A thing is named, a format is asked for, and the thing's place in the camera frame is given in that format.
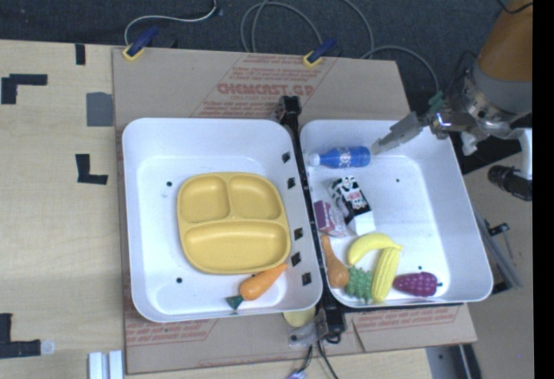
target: blue clamp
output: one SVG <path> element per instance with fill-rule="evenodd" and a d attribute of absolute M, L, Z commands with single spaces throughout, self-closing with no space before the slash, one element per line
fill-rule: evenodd
<path fill-rule="evenodd" d="M 123 50 L 123 57 L 125 57 L 128 61 L 136 61 L 145 52 L 145 47 L 147 47 L 152 39 L 156 37 L 158 31 L 158 26 L 153 25 L 150 27 L 142 35 L 140 35 L 135 42 Z"/>
<path fill-rule="evenodd" d="M 316 65 L 318 65 L 321 62 L 321 56 L 331 51 L 335 47 L 335 45 L 337 45 L 337 41 L 335 39 L 332 39 L 332 38 L 327 39 L 325 42 L 319 45 L 319 47 L 317 47 L 315 50 L 311 51 L 306 56 L 304 56 L 302 58 L 302 63 L 308 69 L 314 68 Z"/>

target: black hole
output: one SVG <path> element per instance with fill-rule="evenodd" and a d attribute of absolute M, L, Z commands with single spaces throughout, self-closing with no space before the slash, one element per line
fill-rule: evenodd
<path fill-rule="evenodd" d="M 307 286 L 312 283 L 312 275 L 310 273 L 302 274 L 302 285 Z"/>
<path fill-rule="evenodd" d="M 295 265 L 297 265 L 299 262 L 301 261 L 301 258 L 300 258 L 300 252 L 296 253 L 296 254 L 293 254 L 291 256 L 291 263 L 293 264 L 293 267 Z"/>

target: toy fruit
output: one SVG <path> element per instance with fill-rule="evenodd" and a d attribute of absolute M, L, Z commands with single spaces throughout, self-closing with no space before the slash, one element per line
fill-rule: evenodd
<path fill-rule="evenodd" d="M 362 268 L 351 267 L 349 270 L 350 281 L 345 288 L 346 294 L 365 300 L 367 304 L 371 300 L 371 272 Z"/>
<path fill-rule="evenodd" d="M 400 261 L 400 248 L 398 247 L 400 246 L 386 247 L 379 256 L 371 283 L 371 295 L 375 302 L 383 302 L 392 287 Z"/>
<path fill-rule="evenodd" d="M 396 244 L 385 233 L 368 233 L 358 237 L 348 248 L 346 253 L 346 262 L 348 265 L 354 265 L 359 262 L 365 254 L 371 250 L 381 250 L 387 247 L 401 249 L 402 246 Z"/>
<path fill-rule="evenodd" d="M 281 276 L 287 269 L 287 264 L 283 262 L 277 267 L 270 268 L 266 271 L 257 273 L 244 280 L 239 287 L 238 296 L 231 296 L 225 300 L 231 307 L 236 310 L 243 300 L 258 299 L 264 292 L 269 290 L 269 287 Z"/>
<path fill-rule="evenodd" d="M 323 234 L 319 239 L 321 240 L 321 248 L 325 256 L 325 264 L 327 265 L 329 285 L 333 288 L 344 288 L 346 284 L 348 284 L 348 268 L 346 268 L 346 265 L 343 264 L 332 251 L 329 236 Z"/>
<path fill-rule="evenodd" d="M 423 298 L 433 296 L 437 285 L 436 276 L 428 272 L 400 274 L 392 283 L 392 286 L 400 292 Z"/>

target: toy banana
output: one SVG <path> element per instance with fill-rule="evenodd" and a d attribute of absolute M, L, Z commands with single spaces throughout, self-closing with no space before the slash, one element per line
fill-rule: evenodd
<path fill-rule="evenodd" d="M 400 261 L 401 248 L 398 247 L 387 247 L 379 256 L 371 282 L 371 296 L 375 302 L 383 302 L 392 287 Z"/>
<path fill-rule="evenodd" d="M 368 233 L 358 237 L 348 248 L 346 261 L 349 265 L 359 262 L 371 250 L 382 250 L 387 247 L 402 249 L 385 233 Z"/>

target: yellow plate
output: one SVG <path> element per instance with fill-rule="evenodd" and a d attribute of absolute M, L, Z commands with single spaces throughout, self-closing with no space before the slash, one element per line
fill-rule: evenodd
<path fill-rule="evenodd" d="M 200 271 L 253 273 L 280 264 L 291 249 L 279 191 L 252 173 L 206 173 L 187 179 L 177 195 L 183 251 Z"/>

